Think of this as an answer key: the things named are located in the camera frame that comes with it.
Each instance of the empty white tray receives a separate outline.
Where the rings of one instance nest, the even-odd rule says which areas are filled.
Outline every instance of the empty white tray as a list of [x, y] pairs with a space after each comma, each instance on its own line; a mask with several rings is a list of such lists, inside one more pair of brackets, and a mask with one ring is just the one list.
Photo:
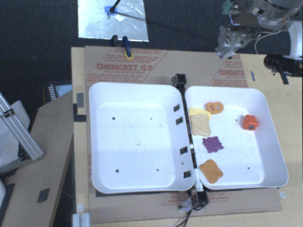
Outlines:
[[181, 94], [100, 82], [89, 90], [92, 181], [104, 193], [181, 191], [195, 181]]
[[[253, 88], [190, 87], [186, 91], [188, 108], [206, 109], [208, 102], [221, 102], [224, 110], [213, 114], [211, 134], [224, 149], [208, 153], [202, 136], [193, 136], [197, 165], [208, 159], [216, 162], [223, 177], [209, 183], [199, 170], [204, 186], [213, 190], [279, 187], [288, 181], [288, 172], [276, 136], [265, 96]], [[245, 115], [254, 115], [254, 131], [242, 127]]]

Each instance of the brown pretzel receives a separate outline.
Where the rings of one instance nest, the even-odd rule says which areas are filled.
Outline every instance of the brown pretzel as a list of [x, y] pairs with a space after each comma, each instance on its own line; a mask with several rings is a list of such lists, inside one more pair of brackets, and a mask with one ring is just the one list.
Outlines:
[[219, 114], [223, 111], [224, 106], [220, 102], [216, 103], [208, 103], [206, 104], [206, 109], [211, 113], [211, 114]]

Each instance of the metal plate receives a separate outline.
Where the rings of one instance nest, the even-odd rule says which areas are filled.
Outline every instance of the metal plate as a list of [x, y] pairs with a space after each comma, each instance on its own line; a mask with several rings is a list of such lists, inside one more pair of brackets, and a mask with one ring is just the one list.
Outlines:
[[143, 0], [121, 0], [108, 19], [108, 9], [117, 0], [78, 0], [79, 38], [111, 39], [118, 35], [148, 42]]

